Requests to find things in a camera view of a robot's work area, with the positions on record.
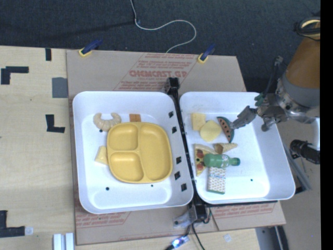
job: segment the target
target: toy pizza slice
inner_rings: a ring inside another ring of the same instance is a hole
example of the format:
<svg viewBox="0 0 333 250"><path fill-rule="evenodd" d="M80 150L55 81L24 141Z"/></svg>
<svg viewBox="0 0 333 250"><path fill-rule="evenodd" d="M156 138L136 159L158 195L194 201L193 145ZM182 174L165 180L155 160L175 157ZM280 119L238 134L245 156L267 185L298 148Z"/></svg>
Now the toy pizza slice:
<svg viewBox="0 0 333 250"><path fill-rule="evenodd" d="M230 128L230 121L225 117L217 117L217 120L221 125L221 128L228 139L228 142L231 143L234 138L235 131Z"/></svg>
<svg viewBox="0 0 333 250"><path fill-rule="evenodd" d="M214 149L211 149L202 144L195 144L194 145L194 157L195 157L195 165L196 165L196 176L200 176L206 166L203 162L203 157L205 154L217 154Z"/></svg>

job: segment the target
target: white cable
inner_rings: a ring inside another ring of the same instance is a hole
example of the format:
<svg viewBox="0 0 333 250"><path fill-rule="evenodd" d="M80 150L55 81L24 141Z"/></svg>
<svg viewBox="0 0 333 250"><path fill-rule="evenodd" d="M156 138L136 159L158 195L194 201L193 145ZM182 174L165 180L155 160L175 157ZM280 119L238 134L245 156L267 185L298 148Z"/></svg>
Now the white cable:
<svg viewBox="0 0 333 250"><path fill-rule="evenodd" d="M162 28L164 28L165 26L167 26L167 25L169 25L169 24L172 24L172 23L174 23L174 22L184 22L184 23L189 24L189 25L193 28L193 30L194 30L194 36L192 37L191 40L189 40L189 41L187 41L187 42L185 42L185 43L181 43L181 44L177 44L177 45L172 46L171 48L168 49L168 51L167 51L166 53L168 53L168 52L169 52L171 49L173 49L173 48L176 48L176 47L181 46L181 45L184 45L184 44L188 44L188 43L192 42L192 41L196 38L196 36L197 36L197 30L196 30L196 28L194 27L194 25L193 25L191 22L189 22L189 21L187 21L187 20L183 20L183 19L172 20L172 21L170 21L170 22L168 22L168 23L166 23L166 24L164 24L164 25L162 25L162 26L160 26L160 27L157 27L157 28L151 28L151 29L150 29L150 28L144 28L144 27L141 27L141 26L137 23L137 19L136 19L136 11L135 11L135 8L134 8L133 1L130 0L130 2L131 2L132 10L133 10L133 13L134 13L134 21L135 21L135 25L136 25L138 28L142 29L142 30L145 30L145 31L156 31L156 30L162 29Z"/></svg>

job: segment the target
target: tray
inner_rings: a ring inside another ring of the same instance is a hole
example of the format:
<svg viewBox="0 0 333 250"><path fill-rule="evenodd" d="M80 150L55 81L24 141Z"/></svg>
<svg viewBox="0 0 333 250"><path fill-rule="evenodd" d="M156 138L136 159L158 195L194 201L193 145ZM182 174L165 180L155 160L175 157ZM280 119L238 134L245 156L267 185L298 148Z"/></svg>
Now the tray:
<svg viewBox="0 0 333 250"><path fill-rule="evenodd" d="M100 132L93 116L118 113L122 123L129 114L140 114L142 122L160 126L167 134L172 153L170 175L154 183L127 183L116 179L110 168L95 162L101 145L107 145L107 132ZM181 131L172 99L161 92L82 92L73 100L76 164L79 199L93 214L166 208L188 204L193 197Z"/></svg>
<svg viewBox="0 0 333 250"><path fill-rule="evenodd" d="M118 180L153 183L172 171L172 154L166 132L147 122L125 122L113 126L107 137L110 170Z"/></svg>
<svg viewBox="0 0 333 250"><path fill-rule="evenodd" d="M257 95L251 92L188 92L181 96L180 107L196 189L209 204L267 202L289 199L294 195L294 180L277 126L263 132L263 121L258 116L250 124L235 130L232 142L238 146L226 154L240 158L241 163L226 168L225 194L207 191L207 168L196 176L194 145L213 148L215 143L228 141L224 133L211 142L204 141L199 132L192 129L191 113L205 114L206 121L217 121L218 116L234 121L247 105L255 108Z"/></svg>

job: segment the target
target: green bottle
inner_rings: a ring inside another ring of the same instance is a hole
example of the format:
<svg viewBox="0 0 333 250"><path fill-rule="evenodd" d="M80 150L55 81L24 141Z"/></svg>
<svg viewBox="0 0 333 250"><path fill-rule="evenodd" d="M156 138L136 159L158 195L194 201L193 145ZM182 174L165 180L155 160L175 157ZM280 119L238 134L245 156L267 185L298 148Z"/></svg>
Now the green bottle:
<svg viewBox="0 0 333 250"><path fill-rule="evenodd" d="M225 154L205 154L203 162L206 167L226 168L229 165L239 166L240 159L237 157L230 158Z"/></svg>

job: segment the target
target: white tray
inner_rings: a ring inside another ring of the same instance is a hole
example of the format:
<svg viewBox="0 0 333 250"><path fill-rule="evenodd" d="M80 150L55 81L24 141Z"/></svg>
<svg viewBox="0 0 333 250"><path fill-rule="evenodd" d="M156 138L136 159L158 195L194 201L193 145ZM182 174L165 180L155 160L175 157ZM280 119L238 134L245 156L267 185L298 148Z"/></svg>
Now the white tray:
<svg viewBox="0 0 333 250"><path fill-rule="evenodd" d="M111 119L112 112L118 113L122 122L130 120L129 114L140 114L142 122L163 127L171 145L171 175L157 183L124 183L112 175L108 166L95 162L98 148L106 146L107 140L107 132L99 132L93 123L93 116L98 112L103 119ZM87 211L103 214L183 206L191 201L193 186L176 110L168 95L160 92L82 92L73 100L73 120L79 198Z"/></svg>
<svg viewBox="0 0 333 250"><path fill-rule="evenodd" d="M263 132L263 120L258 116L250 124L235 130L232 142L237 143L238 147L226 154L240 158L241 163L237 167L226 168L225 194L206 191L207 168L196 176L194 144L213 148L214 143L228 141L222 132L214 141L205 142L199 132L191 128L190 114L205 113L206 120L216 122L218 116L234 121L247 105L255 108L254 98L257 95L250 92L188 92L181 96L180 107L196 189L209 204L274 201L289 199L294 195L294 180L277 126L273 125Z"/></svg>

